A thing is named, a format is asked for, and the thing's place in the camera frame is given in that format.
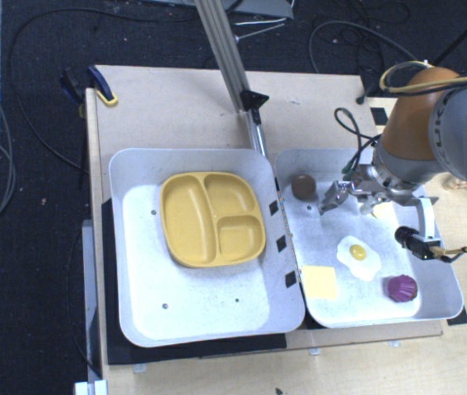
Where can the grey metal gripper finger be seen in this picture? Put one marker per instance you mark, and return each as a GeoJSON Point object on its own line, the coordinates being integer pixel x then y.
{"type": "Point", "coordinates": [334, 196]}
{"type": "Point", "coordinates": [370, 206]}

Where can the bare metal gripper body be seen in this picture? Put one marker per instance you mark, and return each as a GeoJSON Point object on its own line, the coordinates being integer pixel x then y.
{"type": "Point", "coordinates": [381, 187]}

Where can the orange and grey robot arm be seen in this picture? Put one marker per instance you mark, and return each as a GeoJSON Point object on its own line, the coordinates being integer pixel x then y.
{"type": "Point", "coordinates": [455, 122]}

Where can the small yellow cheese slice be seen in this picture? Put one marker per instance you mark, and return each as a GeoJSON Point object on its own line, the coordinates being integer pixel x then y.
{"type": "Point", "coordinates": [385, 211]}

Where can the brown round biscuit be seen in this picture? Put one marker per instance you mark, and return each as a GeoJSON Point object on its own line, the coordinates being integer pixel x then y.
{"type": "Point", "coordinates": [303, 187]}

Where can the white and yellow fried egg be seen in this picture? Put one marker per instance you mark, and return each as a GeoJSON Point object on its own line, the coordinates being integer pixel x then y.
{"type": "Point", "coordinates": [358, 257]}

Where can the large yellow cheese slice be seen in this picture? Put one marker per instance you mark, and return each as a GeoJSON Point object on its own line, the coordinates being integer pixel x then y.
{"type": "Point", "coordinates": [319, 282]}

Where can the white plastic tray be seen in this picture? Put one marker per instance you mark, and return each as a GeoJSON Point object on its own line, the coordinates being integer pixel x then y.
{"type": "Point", "coordinates": [340, 303]}
{"type": "Point", "coordinates": [200, 294]}

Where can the yellow divided plate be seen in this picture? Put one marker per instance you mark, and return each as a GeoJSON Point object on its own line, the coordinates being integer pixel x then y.
{"type": "Point", "coordinates": [192, 220]}

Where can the pale wood board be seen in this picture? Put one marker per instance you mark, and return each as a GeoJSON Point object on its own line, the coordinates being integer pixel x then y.
{"type": "Point", "coordinates": [175, 113]}

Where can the black cylinder on white bracket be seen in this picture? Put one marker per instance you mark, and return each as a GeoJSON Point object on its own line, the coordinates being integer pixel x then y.
{"type": "Point", "coordinates": [413, 240]}

